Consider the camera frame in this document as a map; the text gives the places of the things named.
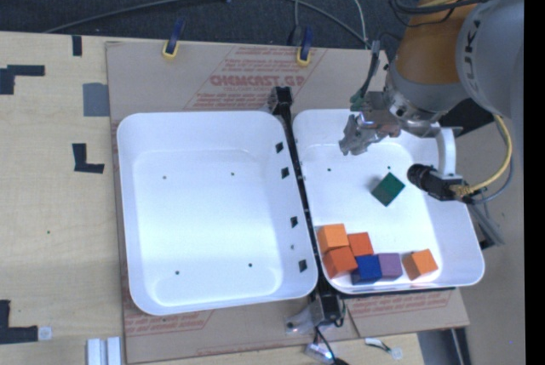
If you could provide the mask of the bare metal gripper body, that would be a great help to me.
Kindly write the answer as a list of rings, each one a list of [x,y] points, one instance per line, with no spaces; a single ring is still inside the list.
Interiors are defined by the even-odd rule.
[[[402,131],[420,138],[434,137],[440,129],[440,114],[414,106],[397,92],[357,92],[354,111],[357,113],[356,140],[364,144],[396,138]]]

